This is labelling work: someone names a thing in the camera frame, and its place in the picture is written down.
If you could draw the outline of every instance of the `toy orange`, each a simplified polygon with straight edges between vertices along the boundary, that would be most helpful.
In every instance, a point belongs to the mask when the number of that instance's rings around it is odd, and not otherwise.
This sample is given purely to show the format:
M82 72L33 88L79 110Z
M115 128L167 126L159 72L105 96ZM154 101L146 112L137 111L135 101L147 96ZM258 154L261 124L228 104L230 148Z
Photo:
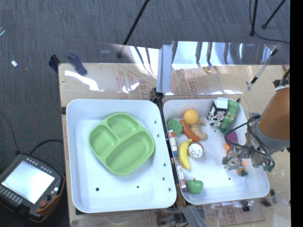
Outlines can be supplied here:
M199 120L199 115L196 110L194 109L188 109L185 111L183 115L183 119L188 124L194 124L197 123Z

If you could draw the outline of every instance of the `green divided plate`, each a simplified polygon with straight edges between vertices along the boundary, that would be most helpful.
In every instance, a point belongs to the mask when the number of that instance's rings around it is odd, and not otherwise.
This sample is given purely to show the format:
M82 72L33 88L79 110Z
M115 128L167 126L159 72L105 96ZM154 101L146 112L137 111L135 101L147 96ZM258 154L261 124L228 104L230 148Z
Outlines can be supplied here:
M152 155L155 142L132 116L114 113L91 130L89 147L110 172L126 175Z

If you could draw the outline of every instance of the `tripod leg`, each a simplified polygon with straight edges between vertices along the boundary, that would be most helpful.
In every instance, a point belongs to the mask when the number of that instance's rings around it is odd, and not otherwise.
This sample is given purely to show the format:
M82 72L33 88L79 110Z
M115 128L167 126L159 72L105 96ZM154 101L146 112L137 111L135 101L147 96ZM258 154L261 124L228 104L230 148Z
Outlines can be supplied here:
M254 15L252 17L250 36L253 36L255 34L255 23L256 23L257 7L258 7L258 0L255 0Z
M267 22L262 26L262 28L266 28L267 25L269 24L269 22L271 21L271 19L274 17L274 15L278 12L278 10L280 9L280 7L283 5L283 3L286 0L282 0L282 2L279 4L279 6L276 8L276 10L273 12L273 14L270 16L270 18L267 20Z
M134 31L134 28L136 27L137 23L139 22L139 19L140 19L142 13L144 12L144 9L145 9L145 7L147 6L147 3L148 3L149 1L150 1L150 0L145 0L145 2L144 2L144 4L143 4L143 6L142 6L142 8L141 8L141 10L140 10L140 12L139 12L137 18L136 18L136 20L134 21L133 26L131 27L131 29L130 29L130 31L129 31L127 37L126 37L126 39L125 39L124 42L123 42L123 45L126 45L126 44L127 44L129 38L131 37L131 35L132 35L133 31ZM118 58L121 58L121 56L122 56L122 51L119 51L119 52L117 53L117 57L118 57Z

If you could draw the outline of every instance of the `small box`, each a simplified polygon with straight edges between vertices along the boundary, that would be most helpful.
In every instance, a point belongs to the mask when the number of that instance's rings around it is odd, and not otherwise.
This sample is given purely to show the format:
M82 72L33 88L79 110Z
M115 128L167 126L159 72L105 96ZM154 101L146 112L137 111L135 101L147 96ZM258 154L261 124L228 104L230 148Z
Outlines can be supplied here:
M207 115L210 125L220 126L228 108L228 98L219 97L214 100L212 107Z
M175 133L173 130L169 130L169 141L172 150L172 154L174 157L178 156L178 147L176 143Z
M184 174L182 171L182 166L180 164L177 164L176 168L177 168L178 179L180 182L180 188L181 188L182 192L187 192L186 181L185 181Z

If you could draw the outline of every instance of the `toy banana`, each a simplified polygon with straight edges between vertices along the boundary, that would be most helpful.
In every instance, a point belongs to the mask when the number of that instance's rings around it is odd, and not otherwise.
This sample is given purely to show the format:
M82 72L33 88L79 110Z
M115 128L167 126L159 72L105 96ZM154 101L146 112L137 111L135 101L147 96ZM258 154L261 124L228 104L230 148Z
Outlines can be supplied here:
M187 150L189 144L192 142L192 139L189 139L188 141L184 141L180 144L178 148L178 157L179 157L179 162L181 166L187 170L189 170L190 165L187 157Z
M205 140L207 138L206 133L202 133L200 130L200 125L205 126L205 121L203 119L199 119L197 123L190 124L189 129L199 137L200 140Z

